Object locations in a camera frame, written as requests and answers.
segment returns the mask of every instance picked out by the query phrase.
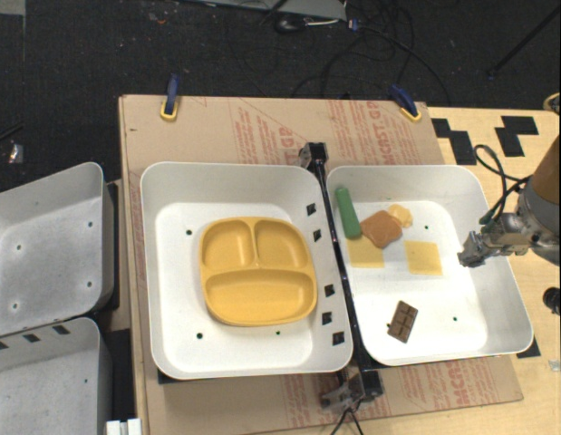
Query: cable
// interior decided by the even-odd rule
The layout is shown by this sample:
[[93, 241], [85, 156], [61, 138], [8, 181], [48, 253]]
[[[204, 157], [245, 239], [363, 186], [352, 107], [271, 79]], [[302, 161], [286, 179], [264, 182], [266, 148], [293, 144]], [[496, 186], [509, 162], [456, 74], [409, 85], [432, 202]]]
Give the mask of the cable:
[[[346, 10], [346, 5], [348, 4], [349, 0], [344, 0], [343, 7]], [[329, 24], [336, 24], [339, 23], [340, 19], [330, 19], [328, 21], [315, 21], [312, 18], [309, 18], [310, 21], [306, 21], [306, 25], [316, 26], [316, 25], [329, 25]]]
[[288, 0], [278, 0], [274, 6], [272, 6], [272, 8], [270, 8], [270, 11], [266, 14], [266, 16], [264, 16], [264, 18], [262, 19], [262, 21], [260, 21], [260, 25], [267, 23], [270, 18], [272, 18], [272, 16], [274, 16], [276, 13], [278, 13], [278, 11], [280, 10], [280, 8], [287, 2]]
[[12, 134], [21, 130], [22, 128], [23, 128], [22, 123], [18, 122], [14, 126], [9, 127], [8, 129], [5, 129], [5, 130], [1, 131], [0, 132], [0, 141], [4, 140], [6, 137], [11, 136]]
[[[490, 167], [485, 161], [483, 161], [479, 155], [478, 150], [483, 149], [495, 162], [498, 169], [494, 169]], [[479, 220], [479, 223], [482, 225], [487, 225], [490, 221], [498, 221], [501, 215], [504, 212], [506, 207], [506, 200], [508, 199], [509, 195], [514, 191], [519, 191], [523, 185], [529, 182], [531, 176], [527, 176], [522, 179], [514, 178], [506, 174], [504, 168], [501, 164], [501, 161], [498, 158], [498, 154], [492, 150], [488, 145], [479, 144], [476, 145], [474, 148], [474, 153], [476, 155], [476, 159], [479, 163], [486, 169], [489, 169], [491, 172], [498, 174], [501, 178], [501, 187], [502, 187], [502, 194], [501, 198], [496, 202], [496, 204]], [[515, 183], [510, 188], [507, 188], [506, 179], [514, 180]]]
[[341, 417], [339, 418], [339, 420], [336, 422], [336, 425], [334, 426], [333, 431], [331, 432], [331, 435], [334, 435], [343, 425], [344, 420], [346, 419], [346, 415], [347, 414], [351, 414], [351, 418], [353, 419], [354, 424], [356, 425], [357, 430], [359, 431], [360, 435], [364, 435], [363, 433], [363, 429], [361, 429], [361, 424], [359, 423], [358, 419], [356, 418], [356, 416], [354, 415], [358, 410], [359, 407], [361, 406], [362, 401], [359, 401], [356, 405], [356, 408], [346, 408], [343, 411], [343, 414], [341, 414]]
[[[482, 158], [479, 157], [479, 155], [478, 155], [478, 150], [479, 150], [479, 149], [484, 149], [485, 151], [488, 151], [488, 150], [486, 150], [486, 149], [491, 150], [491, 148], [490, 148], [490, 147], [487, 147], [486, 145], [476, 145], [476, 146], [473, 148], [473, 152], [475, 153], [475, 155], [476, 155], [476, 160], [479, 162], [479, 164], [481, 164], [484, 168], [486, 168], [487, 170], [490, 170], [490, 171], [493, 172], [494, 174], [500, 175], [499, 169], [492, 168], [491, 166], [489, 166], [488, 163], [486, 163]], [[495, 153], [493, 150], [491, 150], [491, 153], [493, 153], [494, 156], [496, 156], [496, 153]], [[508, 180], [514, 180], [514, 181], [516, 181], [516, 182], [519, 182], [520, 180], [522, 180], [522, 179], [519, 179], [519, 178], [515, 178], [515, 177], [512, 177], [512, 176], [509, 176], [508, 174], [504, 174], [504, 177], [505, 177], [506, 179], [508, 179]]]
[[[242, 71], [244, 71], [244, 68], [243, 68], [243, 66], [242, 66], [242, 63], [240, 62], [240, 59], [238, 58], [238, 56], [237, 56], [237, 54], [236, 54], [236, 51], [234, 50], [234, 46], [232, 45], [232, 43], [231, 43], [231, 41], [230, 41], [230, 39], [229, 39], [229, 32], [228, 32], [228, 31], [229, 31], [229, 26], [230, 26], [230, 24], [226, 24], [226, 29], [224, 30], [224, 35], [225, 35], [225, 37], [226, 37], [227, 46], [229, 47], [229, 51], [232, 53], [232, 56], [233, 56], [234, 59], [236, 60], [236, 63], [237, 63], [237, 65], [239, 66], [239, 68], [240, 68]], [[248, 77], [248, 76], [246, 76], [246, 78], [250, 81], [250, 83], [251, 83], [252, 85], [254, 85], [254, 87], [256, 87], [256, 88], [258, 89], [258, 91], [259, 91], [262, 95], [264, 95], [265, 97], [269, 97], [269, 95], [268, 95], [266, 92], [264, 92], [264, 91], [260, 88], [260, 86], [259, 86], [253, 79], [251, 79], [251, 78]]]
[[[293, 94], [291, 96], [291, 98], [295, 97], [296, 92], [298, 92], [302, 87], [304, 87], [306, 84], [308, 84], [310, 81], [314, 81], [315, 79], [320, 79], [320, 75], [316, 75], [316, 76], [310, 76], [307, 77], [306, 79], [304, 79], [303, 81], [301, 81], [300, 83], [298, 83], [298, 85], [293, 89]], [[372, 82], [368, 79], [364, 79], [363, 77], [358, 77], [358, 76], [344, 76], [344, 75], [340, 75], [340, 74], [333, 74], [331, 77], [337, 78], [337, 79], [349, 79], [352, 81], [357, 81], [357, 82], [364, 82], [367, 83], [369, 85], [375, 86], [375, 87], [379, 87], [380, 89], [382, 89], [381, 93], [386, 93], [387, 89], [384, 86], [380, 86], [379, 84]]]
[[423, 60], [423, 58], [421, 58], [418, 54], [415, 53], [414, 50], [412, 50], [410, 47], [408, 47], [407, 45], [405, 45], [402, 42], [399, 42], [396, 39], [393, 39], [392, 37], [390, 37], [388, 34], [379, 31], [377, 29], [372, 29], [370, 27], [365, 27], [363, 28], [364, 31], [369, 31], [372, 33], [375, 33], [377, 35], [379, 35], [380, 37], [383, 37], [384, 39], [392, 42], [393, 44], [397, 45], [399, 48], [401, 48], [402, 50], [404, 50], [407, 53], [410, 53], [411, 56], [414, 56], [423, 66], [425, 66], [427, 68], [427, 70], [433, 74], [433, 76], [435, 77], [435, 79], [437, 79], [437, 82], [440, 84], [441, 89], [443, 89], [443, 92], [445, 93], [445, 96], [447, 98], [447, 104], [449, 106], [451, 106], [451, 97], [450, 97], [450, 93], [448, 92], [447, 88], [445, 87], [445, 83], [443, 83], [443, 80], [440, 78], [440, 76], [435, 72], [435, 70], [433, 68], [431, 68], [431, 66], [425, 61]]
[[508, 184], [506, 182], [506, 172], [504, 171], [504, 167], [501, 165], [501, 161], [498, 158], [498, 155], [494, 150], [492, 150], [488, 145], [476, 145], [473, 150], [476, 153], [476, 157], [478, 156], [478, 150], [483, 149], [496, 163], [498, 166], [498, 174], [499, 178], [501, 179], [501, 198], [498, 201], [498, 212], [496, 216], [494, 216], [494, 220], [498, 220], [499, 217], [504, 212], [504, 207], [506, 206], [506, 198], [508, 197]]

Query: blue clamp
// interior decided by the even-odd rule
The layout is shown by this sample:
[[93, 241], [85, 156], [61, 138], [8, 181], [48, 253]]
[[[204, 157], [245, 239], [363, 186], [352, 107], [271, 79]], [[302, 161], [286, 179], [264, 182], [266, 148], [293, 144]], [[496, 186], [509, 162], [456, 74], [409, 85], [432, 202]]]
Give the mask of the blue clamp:
[[417, 110], [413, 98], [399, 85], [392, 84], [389, 88], [389, 94], [401, 106], [401, 113], [404, 114], [409, 120], [417, 122], [421, 120], [421, 112]]
[[178, 114], [178, 98], [179, 76], [172, 73], [169, 77], [167, 98], [161, 104], [161, 118], [165, 121], [174, 121]]

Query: cardboard sheet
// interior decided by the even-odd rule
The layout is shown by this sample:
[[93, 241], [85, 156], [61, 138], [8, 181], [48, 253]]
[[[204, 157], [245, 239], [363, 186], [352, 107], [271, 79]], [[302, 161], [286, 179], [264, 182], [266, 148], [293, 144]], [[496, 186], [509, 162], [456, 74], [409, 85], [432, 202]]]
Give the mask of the cardboard sheet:
[[[144, 430], [235, 435], [335, 423], [339, 415], [319, 404], [319, 396], [337, 386], [331, 374], [160, 382], [150, 353], [140, 176], [150, 164], [166, 160], [294, 164], [308, 141], [326, 143], [332, 168], [442, 164], [426, 106], [419, 105], [421, 122], [412, 123], [390, 101], [184, 97], [177, 120], [165, 122], [161, 100], [120, 98], [128, 243], [135, 268], [131, 304], [138, 320], [134, 347], [140, 345], [134, 350], [137, 407]], [[363, 405], [360, 419], [522, 399], [509, 357], [387, 368], [381, 376], [385, 395]]]

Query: yellow plate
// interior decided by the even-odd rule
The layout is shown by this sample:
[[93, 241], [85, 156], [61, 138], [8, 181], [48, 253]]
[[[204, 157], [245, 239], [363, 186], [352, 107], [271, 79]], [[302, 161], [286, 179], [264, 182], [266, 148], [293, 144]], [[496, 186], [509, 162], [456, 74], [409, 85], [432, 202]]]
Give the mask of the yellow plate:
[[308, 245], [292, 224], [270, 217], [233, 217], [201, 236], [199, 266], [208, 310], [225, 324], [286, 324], [316, 306]]

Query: black cable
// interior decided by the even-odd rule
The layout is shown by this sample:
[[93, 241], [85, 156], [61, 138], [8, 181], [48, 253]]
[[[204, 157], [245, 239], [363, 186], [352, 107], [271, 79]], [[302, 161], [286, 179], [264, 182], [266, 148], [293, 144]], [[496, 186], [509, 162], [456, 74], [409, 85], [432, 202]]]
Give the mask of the black cable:
[[[481, 148], [485, 148], [485, 145], [476, 145], [476, 146], [474, 147], [474, 149], [473, 149], [473, 152], [474, 152], [475, 155], [476, 155], [476, 160], [477, 160], [477, 161], [479, 162], [479, 164], [481, 164], [481, 166], [483, 166], [485, 169], [490, 170], [490, 171], [493, 172], [494, 174], [500, 175], [498, 169], [492, 168], [491, 166], [489, 166], [489, 164], [488, 164], [487, 162], [485, 162], [482, 158], [479, 157], [479, 155], [478, 155], [478, 150], [481, 149]], [[520, 180], [523, 180], [523, 179], [515, 178], [515, 177], [513, 177], [513, 176], [509, 176], [508, 174], [504, 174], [504, 177], [505, 177], [506, 179], [508, 179], [508, 180], [514, 180], [514, 181], [516, 181], [516, 182], [519, 182]]]
[[[478, 150], [483, 149], [495, 162], [497, 169], [492, 168], [487, 164], [483, 159], [481, 159], [478, 155]], [[491, 172], [498, 174], [501, 178], [501, 186], [502, 186], [502, 194], [501, 198], [496, 202], [496, 204], [486, 213], [486, 215], [480, 220], [484, 225], [489, 222], [489, 218], [491, 220], [497, 221], [504, 212], [506, 207], [506, 200], [508, 199], [509, 195], [514, 191], [519, 191], [523, 185], [527, 184], [530, 180], [531, 176], [524, 177], [522, 179], [514, 178], [509, 176], [504, 171], [504, 167], [501, 164], [501, 161], [498, 158], [498, 154], [491, 149], [488, 145], [479, 144], [476, 145], [474, 148], [474, 153], [476, 155], [476, 159], [479, 163], [486, 169], [489, 169]], [[515, 183], [510, 187], [507, 188], [506, 179], [514, 180]]]
[[8, 129], [2, 130], [0, 132], [0, 141], [4, 140], [6, 137], [11, 136], [12, 134], [14, 134], [15, 132], [21, 130], [23, 128], [22, 123], [17, 123], [12, 127], [9, 127]]
[[[232, 53], [232, 56], [236, 60], [237, 65], [240, 67], [240, 69], [242, 71], [244, 71], [244, 67], [242, 66], [242, 62], [240, 61], [239, 57], [237, 56], [236, 51], [234, 50], [234, 46], [232, 45], [232, 43], [229, 39], [229, 32], [228, 32], [229, 31], [229, 26], [231, 26], [231, 24], [226, 24], [226, 28], [224, 29], [224, 35], [226, 37], [227, 46], [229, 47], [229, 51]], [[266, 92], [264, 92], [260, 88], [260, 86], [252, 78], [250, 78], [249, 76], [246, 76], [246, 78], [250, 81], [250, 83], [252, 85], [254, 85], [254, 87], [256, 87], [258, 89], [258, 91], [260, 93], [262, 93], [262, 95], [264, 95], [265, 97], [269, 97], [269, 95]]]
[[262, 19], [262, 21], [260, 21], [260, 25], [267, 23], [274, 15], [276, 15], [276, 13], [278, 13], [278, 11], [280, 11], [281, 7], [284, 6], [284, 4], [287, 2], [288, 0], [278, 0], [273, 6], [272, 8], [270, 8], [270, 11], [268, 11], [268, 13], [266, 13], [266, 16], [264, 16], [264, 18]]
[[[296, 87], [293, 89], [293, 93], [292, 96], [290, 98], [294, 98], [296, 96], [296, 93], [305, 85], [307, 85], [309, 82], [314, 81], [316, 79], [320, 79], [320, 75], [315, 75], [315, 76], [310, 76], [307, 77], [306, 79], [303, 79], [301, 82], [299, 82]], [[364, 82], [368, 85], [372, 85], [374, 87], [378, 87], [379, 89], [381, 89], [381, 93], [386, 93], [387, 92], [387, 88], [384, 86], [381, 86], [379, 84], [377, 84], [376, 82], [370, 81], [369, 79], [364, 79], [363, 77], [358, 77], [358, 76], [345, 76], [345, 75], [341, 75], [341, 74], [332, 74], [331, 77], [337, 78], [337, 79], [348, 79], [348, 80], [352, 80], [352, 81], [357, 81], [357, 82]]]
[[356, 408], [346, 408], [343, 411], [343, 414], [341, 414], [341, 417], [339, 418], [339, 420], [336, 422], [336, 425], [334, 426], [333, 431], [331, 432], [331, 435], [334, 435], [343, 425], [344, 420], [346, 419], [346, 415], [347, 414], [351, 414], [351, 418], [353, 419], [354, 424], [356, 425], [357, 430], [359, 431], [360, 435], [364, 435], [363, 433], [363, 429], [361, 429], [361, 424], [359, 423], [358, 419], [356, 418], [356, 416], [354, 415], [358, 410], [359, 407], [361, 406], [362, 401], [359, 401], [356, 405]]
[[425, 68], [427, 68], [427, 70], [433, 74], [433, 76], [435, 77], [435, 79], [437, 79], [438, 83], [441, 86], [441, 89], [443, 90], [443, 92], [445, 93], [445, 96], [447, 98], [447, 104], [448, 106], [451, 106], [451, 97], [450, 97], [450, 93], [448, 92], [447, 88], [445, 87], [445, 83], [443, 83], [443, 80], [440, 78], [440, 76], [435, 72], [435, 70], [425, 61], [423, 60], [423, 58], [421, 58], [417, 53], [415, 53], [414, 50], [412, 50], [410, 47], [408, 47], [407, 45], [405, 45], [402, 42], [399, 42], [398, 40], [390, 37], [388, 34], [384, 33], [383, 31], [379, 31], [377, 29], [372, 29], [371, 27], [364, 27], [363, 28], [364, 31], [369, 31], [372, 33], [375, 33], [377, 35], [379, 35], [380, 37], [383, 37], [384, 39], [389, 40], [390, 42], [394, 43], [395, 45], [397, 45], [399, 48], [401, 48], [402, 50], [404, 50], [407, 53], [410, 53], [411, 56], [415, 57], [415, 59], [417, 59], [423, 66], [425, 66]]
[[[413, 28], [413, 21], [411, 19], [411, 15], [409, 14], [408, 11], [400, 8], [399, 9], [400, 12], [405, 15], [405, 17], [407, 18], [407, 20], [409, 21], [409, 28], [411, 31], [411, 39], [409, 42], [409, 48], [411, 50], [413, 50], [414, 46], [415, 46], [415, 30]], [[411, 60], [411, 54], [407, 53], [407, 58], [405, 58], [405, 63], [403, 64], [403, 66], [401, 67], [401, 70], [399, 71], [399, 73], [397, 74], [397, 84], [401, 84], [401, 79], [403, 77], [403, 75], [405, 74], [405, 70], [407, 69], [407, 66], [409, 65], [409, 61]]]
[[501, 161], [498, 158], [498, 154], [492, 150], [488, 145], [476, 145], [473, 150], [478, 156], [478, 150], [483, 149], [496, 163], [498, 166], [498, 174], [499, 178], [501, 179], [501, 198], [498, 201], [498, 212], [496, 216], [493, 217], [494, 220], [498, 220], [499, 217], [503, 214], [504, 208], [506, 206], [506, 198], [508, 197], [508, 183], [506, 182], [506, 172], [504, 171], [504, 167], [501, 165]]

